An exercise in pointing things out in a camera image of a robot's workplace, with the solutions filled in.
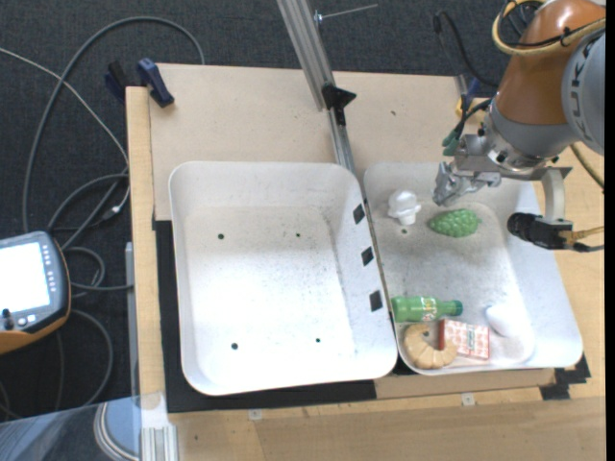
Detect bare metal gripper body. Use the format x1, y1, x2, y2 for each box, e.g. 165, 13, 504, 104
453, 131, 547, 186

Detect green toy grapes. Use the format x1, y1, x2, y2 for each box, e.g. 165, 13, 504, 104
427, 207, 483, 239

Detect white toy mushroom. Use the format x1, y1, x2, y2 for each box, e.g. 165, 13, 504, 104
386, 188, 423, 226

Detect white plastic tray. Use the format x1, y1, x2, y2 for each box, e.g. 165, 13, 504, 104
167, 160, 399, 397
362, 161, 585, 376

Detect green plastic bottle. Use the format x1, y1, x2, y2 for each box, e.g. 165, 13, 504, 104
389, 295, 464, 325

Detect white oval object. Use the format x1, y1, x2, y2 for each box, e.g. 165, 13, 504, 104
484, 303, 523, 338

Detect red and white carton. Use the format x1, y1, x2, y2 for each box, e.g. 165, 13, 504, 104
437, 318, 492, 360

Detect beige toy doughnut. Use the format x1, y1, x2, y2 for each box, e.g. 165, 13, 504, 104
402, 323, 460, 371

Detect pale wood board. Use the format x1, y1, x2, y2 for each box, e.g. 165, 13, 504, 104
147, 62, 558, 400

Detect black cylinder on white bracket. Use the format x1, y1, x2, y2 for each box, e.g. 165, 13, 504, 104
506, 165, 576, 252

